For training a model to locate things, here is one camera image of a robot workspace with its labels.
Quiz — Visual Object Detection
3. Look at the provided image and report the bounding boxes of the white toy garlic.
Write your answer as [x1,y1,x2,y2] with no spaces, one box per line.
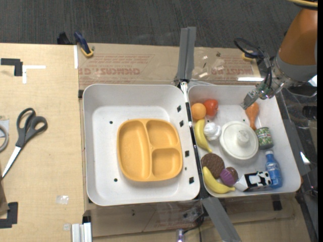
[203,122,222,142]

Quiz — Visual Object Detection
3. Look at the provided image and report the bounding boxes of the black and white milk carton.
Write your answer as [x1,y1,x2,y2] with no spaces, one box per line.
[233,170,273,193]

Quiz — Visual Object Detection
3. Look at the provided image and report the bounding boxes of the purple and brown cupcake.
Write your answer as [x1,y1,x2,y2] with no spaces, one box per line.
[219,166,239,187]

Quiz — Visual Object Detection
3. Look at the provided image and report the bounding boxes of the white bowl with lid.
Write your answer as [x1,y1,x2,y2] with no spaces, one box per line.
[219,120,260,161]

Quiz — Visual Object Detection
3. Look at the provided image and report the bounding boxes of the brown cardboard board red print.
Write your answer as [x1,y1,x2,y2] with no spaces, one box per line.
[77,43,305,238]

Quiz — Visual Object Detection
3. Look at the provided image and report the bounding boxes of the yellow banana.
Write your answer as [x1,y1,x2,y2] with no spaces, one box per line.
[194,118,213,154]
[202,166,236,195]

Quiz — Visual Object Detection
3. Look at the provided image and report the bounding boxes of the white plastic tray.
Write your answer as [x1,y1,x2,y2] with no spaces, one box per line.
[82,84,201,207]
[187,84,302,199]

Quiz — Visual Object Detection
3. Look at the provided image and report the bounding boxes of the red toy tomato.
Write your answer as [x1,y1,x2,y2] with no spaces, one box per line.
[203,99,219,117]

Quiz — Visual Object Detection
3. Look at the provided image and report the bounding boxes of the orange toy chicken drumstick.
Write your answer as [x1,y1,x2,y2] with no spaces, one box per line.
[245,101,260,131]

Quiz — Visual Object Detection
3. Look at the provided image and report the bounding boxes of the grey handled scissors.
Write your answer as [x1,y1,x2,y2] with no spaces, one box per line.
[1,107,48,179]

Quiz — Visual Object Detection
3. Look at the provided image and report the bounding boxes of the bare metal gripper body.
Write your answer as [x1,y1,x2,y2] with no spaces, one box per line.
[254,64,291,100]

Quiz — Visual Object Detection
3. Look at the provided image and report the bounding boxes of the orange toy orange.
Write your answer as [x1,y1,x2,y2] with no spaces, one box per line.
[191,102,207,122]

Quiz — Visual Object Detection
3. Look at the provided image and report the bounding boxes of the green small can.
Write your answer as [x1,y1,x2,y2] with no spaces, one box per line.
[254,127,275,150]

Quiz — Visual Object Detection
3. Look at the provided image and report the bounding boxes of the grey tape roll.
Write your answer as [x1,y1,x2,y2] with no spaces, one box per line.
[0,123,10,153]

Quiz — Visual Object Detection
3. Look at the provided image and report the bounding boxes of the brown round biscuit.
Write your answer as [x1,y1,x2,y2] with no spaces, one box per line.
[200,152,226,179]

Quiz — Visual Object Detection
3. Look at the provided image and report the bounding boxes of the blue plastic bottle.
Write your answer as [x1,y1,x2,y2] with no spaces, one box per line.
[264,150,283,189]

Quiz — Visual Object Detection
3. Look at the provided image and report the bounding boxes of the orange divided plate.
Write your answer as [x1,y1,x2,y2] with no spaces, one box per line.
[117,118,184,183]

